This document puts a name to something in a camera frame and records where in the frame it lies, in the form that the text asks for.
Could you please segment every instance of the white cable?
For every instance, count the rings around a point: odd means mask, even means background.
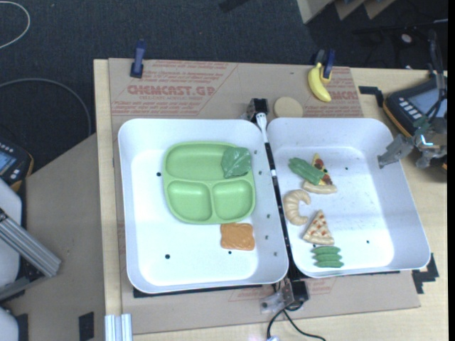
[[[0,45],[0,49],[3,49],[3,48],[8,47],[11,44],[17,42],[19,39],[21,39],[28,32],[28,29],[30,28],[31,19],[30,19],[30,14],[28,13],[27,9],[24,8],[20,4],[17,4],[17,3],[12,2],[12,1],[0,1],[0,4],[11,4],[11,5],[17,6],[17,7],[21,8],[22,11],[27,15],[27,27],[25,28],[25,30],[21,33],[21,35],[19,35],[18,37],[14,38],[12,41],[10,41],[10,42],[8,42],[6,44]]]

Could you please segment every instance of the clip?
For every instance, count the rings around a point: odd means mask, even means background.
[[[142,78],[142,71],[144,65],[142,60],[144,59],[146,43],[144,39],[139,39],[136,43],[136,50],[134,51],[134,62],[131,65],[131,72],[129,75],[135,78]]]

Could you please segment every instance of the round beige disc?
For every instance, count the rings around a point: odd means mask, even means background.
[[[292,97],[280,97],[273,106],[276,117],[302,117],[304,108]]]

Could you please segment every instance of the white tray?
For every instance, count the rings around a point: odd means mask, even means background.
[[[303,180],[289,170],[299,157],[319,153],[338,192],[310,194],[301,206],[310,218],[323,210],[341,248],[342,268],[314,265],[313,245],[301,237],[309,223],[287,230],[294,263],[314,278],[418,269],[430,250],[400,162],[379,169],[377,156],[392,141],[390,130],[374,119],[275,119],[267,127],[282,197]]]
[[[127,273],[145,293],[275,283],[288,257],[260,130],[245,120],[132,119],[119,130]],[[252,224],[252,251],[220,245],[220,225],[177,220],[166,204],[162,176],[166,150],[186,141],[224,141],[248,148],[256,205],[241,221]]]

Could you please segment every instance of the green plate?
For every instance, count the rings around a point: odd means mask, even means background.
[[[252,171],[224,178],[221,160],[235,145],[214,141],[176,144],[164,155],[166,201],[178,219],[192,224],[238,222],[255,208]]]

